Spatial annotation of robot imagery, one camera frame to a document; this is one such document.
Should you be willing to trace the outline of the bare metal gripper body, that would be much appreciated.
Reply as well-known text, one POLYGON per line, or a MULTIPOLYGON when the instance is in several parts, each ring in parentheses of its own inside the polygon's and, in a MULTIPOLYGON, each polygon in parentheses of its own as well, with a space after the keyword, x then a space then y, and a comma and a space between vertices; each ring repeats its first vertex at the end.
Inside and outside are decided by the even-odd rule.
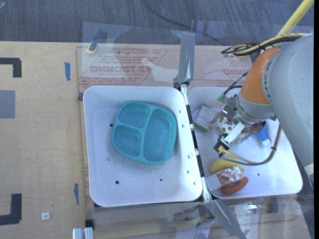
POLYGON ((241 134, 254 134, 260 132, 266 122, 248 114, 241 106, 239 97, 224 99, 224 106, 220 112, 220 130, 229 134, 237 124, 241 123, 244 128, 241 134))

